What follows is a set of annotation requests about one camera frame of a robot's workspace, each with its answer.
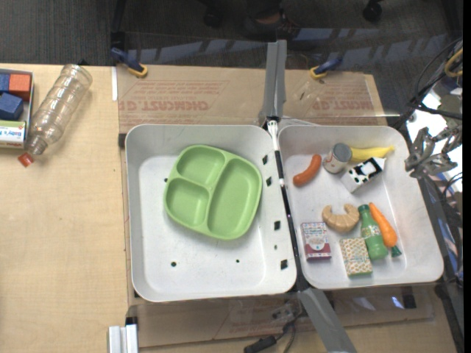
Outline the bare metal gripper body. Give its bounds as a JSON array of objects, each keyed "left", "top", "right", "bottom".
[{"left": 404, "top": 126, "right": 463, "bottom": 179}]

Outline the yellow banana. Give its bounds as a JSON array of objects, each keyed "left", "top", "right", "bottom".
[{"left": 348, "top": 144, "right": 396, "bottom": 163}]

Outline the white plastic tray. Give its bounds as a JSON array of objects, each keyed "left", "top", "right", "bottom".
[
  {"left": 276, "top": 124, "right": 445, "bottom": 291},
  {"left": 124, "top": 124, "right": 298, "bottom": 303}
]

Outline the black and white milk carton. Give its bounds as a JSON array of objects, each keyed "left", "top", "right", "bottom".
[{"left": 339, "top": 156, "right": 387, "bottom": 194}]

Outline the orange carrot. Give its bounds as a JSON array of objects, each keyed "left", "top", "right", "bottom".
[{"left": 368, "top": 202, "right": 403, "bottom": 258}]

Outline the small grey and white can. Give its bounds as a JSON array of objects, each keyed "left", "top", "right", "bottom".
[{"left": 322, "top": 142, "right": 353, "bottom": 175}]

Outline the green bottle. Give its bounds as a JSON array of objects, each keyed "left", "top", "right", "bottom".
[{"left": 357, "top": 204, "right": 389, "bottom": 261}]

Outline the tan croissant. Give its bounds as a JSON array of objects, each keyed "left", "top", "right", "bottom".
[{"left": 322, "top": 203, "right": 361, "bottom": 234}]

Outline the orange sausage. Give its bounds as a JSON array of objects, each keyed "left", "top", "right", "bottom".
[{"left": 292, "top": 154, "right": 323, "bottom": 188}]

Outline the orange patterned packet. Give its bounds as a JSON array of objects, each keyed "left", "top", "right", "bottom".
[{"left": 339, "top": 237, "right": 374, "bottom": 278}]

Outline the pink and white carton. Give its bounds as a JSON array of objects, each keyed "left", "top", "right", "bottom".
[{"left": 300, "top": 221, "right": 333, "bottom": 262}]

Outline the green divided plate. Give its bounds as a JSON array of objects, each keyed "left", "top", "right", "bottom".
[{"left": 163, "top": 144, "right": 263, "bottom": 241}]

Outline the person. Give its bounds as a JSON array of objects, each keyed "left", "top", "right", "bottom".
[{"left": 241, "top": 0, "right": 301, "bottom": 43}]

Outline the brown cardboard board red print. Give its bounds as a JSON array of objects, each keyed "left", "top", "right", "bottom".
[{"left": 116, "top": 63, "right": 435, "bottom": 349}]

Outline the clear plastic bottle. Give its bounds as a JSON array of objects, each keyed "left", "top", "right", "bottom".
[{"left": 17, "top": 63, "right": 93, "bottom": 168}]

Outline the white cardboard box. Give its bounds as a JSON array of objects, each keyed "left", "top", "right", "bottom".
[{"left": 0, "top": 68, "right": 36, "bottom": 150}]

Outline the orange cube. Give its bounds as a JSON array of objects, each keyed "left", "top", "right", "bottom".
[{"left": 8, "top": 73, "right": 33, "bottom": 101}]

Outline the white printed packet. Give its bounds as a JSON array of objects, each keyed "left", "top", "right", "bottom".
[{"left": 0, "top": 120, "right": 27, "bottom": 149}]

